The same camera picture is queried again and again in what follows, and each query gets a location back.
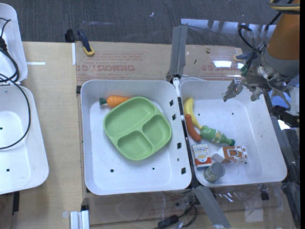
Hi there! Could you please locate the black cylinder on white bracket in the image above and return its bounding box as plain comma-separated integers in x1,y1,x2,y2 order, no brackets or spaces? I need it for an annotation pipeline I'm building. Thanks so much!
272,86,300,128

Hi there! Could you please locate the yellow banana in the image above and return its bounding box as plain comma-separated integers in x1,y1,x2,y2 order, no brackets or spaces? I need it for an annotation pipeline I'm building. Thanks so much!
183,97,203,130

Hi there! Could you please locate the orange carrot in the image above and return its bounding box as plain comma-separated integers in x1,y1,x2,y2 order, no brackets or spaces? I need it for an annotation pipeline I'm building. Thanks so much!
99,95,132,109

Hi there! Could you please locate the red sausage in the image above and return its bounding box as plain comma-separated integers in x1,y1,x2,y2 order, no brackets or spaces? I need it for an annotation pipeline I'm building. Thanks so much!
184,114,202,143

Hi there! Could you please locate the black block with thin wires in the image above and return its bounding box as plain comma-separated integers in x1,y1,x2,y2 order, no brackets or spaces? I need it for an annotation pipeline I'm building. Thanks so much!
157,214,180,229

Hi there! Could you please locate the small green can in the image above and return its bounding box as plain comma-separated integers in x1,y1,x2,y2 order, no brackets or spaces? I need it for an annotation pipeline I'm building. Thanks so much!
203,161,226,184

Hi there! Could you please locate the green bottle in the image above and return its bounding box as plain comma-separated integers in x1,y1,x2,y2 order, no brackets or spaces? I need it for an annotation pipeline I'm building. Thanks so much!
199,125,236,147

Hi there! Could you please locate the white and orange packet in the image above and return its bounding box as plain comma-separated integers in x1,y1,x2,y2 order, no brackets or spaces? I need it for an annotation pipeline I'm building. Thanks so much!
190,143,213,170

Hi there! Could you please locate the black cable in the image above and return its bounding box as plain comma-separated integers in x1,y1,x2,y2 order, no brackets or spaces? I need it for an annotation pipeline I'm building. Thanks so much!
0,18,32,150

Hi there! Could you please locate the green divided plate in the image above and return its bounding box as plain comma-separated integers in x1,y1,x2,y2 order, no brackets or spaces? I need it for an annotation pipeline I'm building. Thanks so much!
102,96,173,162

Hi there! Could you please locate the white and orange carton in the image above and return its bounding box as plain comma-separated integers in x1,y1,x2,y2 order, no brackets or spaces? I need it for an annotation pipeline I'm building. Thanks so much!
211,145,248,164

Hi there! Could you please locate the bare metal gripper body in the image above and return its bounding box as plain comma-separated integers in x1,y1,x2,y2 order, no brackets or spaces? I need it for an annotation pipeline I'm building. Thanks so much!
242,65,291,92

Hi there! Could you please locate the brown cardboard board, red print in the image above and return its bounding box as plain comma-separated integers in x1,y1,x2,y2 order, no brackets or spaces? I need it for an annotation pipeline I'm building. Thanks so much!
74,41,288,226

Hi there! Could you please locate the white plastic tray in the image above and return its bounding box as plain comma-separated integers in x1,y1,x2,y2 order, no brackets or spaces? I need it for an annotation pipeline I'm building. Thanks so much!
0,84,50,196
80,79,193,196
178,80,288,188
0,3,28,83

